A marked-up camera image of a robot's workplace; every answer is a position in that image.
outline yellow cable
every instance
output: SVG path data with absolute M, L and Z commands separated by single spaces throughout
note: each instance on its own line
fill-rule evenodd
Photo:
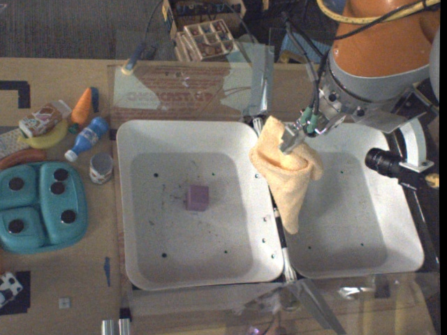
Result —
M 381 16 L 376 17 L 348 17 L 348 16 L 342 16 L 337 13 L 334 13 L 332 10 L 327 8 L 323 2 L 323 0 L 316 0 L 318 7 L 320 10 L 329 18 L 332 20 L 343 22 L 345 24 L 359 24 L 359 25 L 365 25 L 373 22 L 374 20 L 379 19 Z M 440 3 L 441 0 L 426 0 L 425 5 L 427 7 L 433 6 L 437 3 Z M 398 13 L 395 13 L 393 16 L 390 16 L 388 19 L 384 20 L 383 22 L 398 20 L 403 17 L 406 17 L 408 15 L 411 15 L 413 13 L 417 13 L 418 11 L 424 10 L 424 4 L 422 2 L 416 3 L 413 6 L 406 8 L 402 11 L 399 11 Z

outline carrot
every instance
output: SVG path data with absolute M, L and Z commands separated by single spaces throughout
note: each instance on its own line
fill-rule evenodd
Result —
M 13 166 L 25 163 L 37 163 L 47 158 L 45 150 L 25 149 L 8 155 L 0 160 L 0 170 L 5 170 Z
M 93 87 L 87 88 L 83 95 L 81 95 L 78 103 L 76 103 L 76 106 L 71 112 L 71 121 L 73 123 L 73 125 L 71 126 L 71 130 L 75 130 L 75 133 L 77 133 L 87 123 L 90 115 L 91 99 L 93 93 Z

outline yellow banana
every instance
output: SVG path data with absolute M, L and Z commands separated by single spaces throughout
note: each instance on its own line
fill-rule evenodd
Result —
M 68 122 L 62 119 L 56 126 L 46 134 L 38 137 L 19 136 L 20 142 L 26 142 L 34 149 L 49 149 L 65 138 L 68 132 Z

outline orange cloth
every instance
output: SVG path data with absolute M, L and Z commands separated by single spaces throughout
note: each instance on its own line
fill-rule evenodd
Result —
M 284 125 L 269 117 L 249 157 L 267 180 L 284 228 L 293 235 L 298 232 L 298 214 L 309 181 L 323 176 L 323 162 L 306 143 L 298 145 L 289 155 L 283 155 L 279 150 L 283 132 Z

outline purple block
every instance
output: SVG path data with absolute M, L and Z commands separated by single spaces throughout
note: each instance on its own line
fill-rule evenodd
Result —
M 209 203 L 208 186 L 189 185 L 186 194 L 186 209 L 188 211 L 205 211 Z

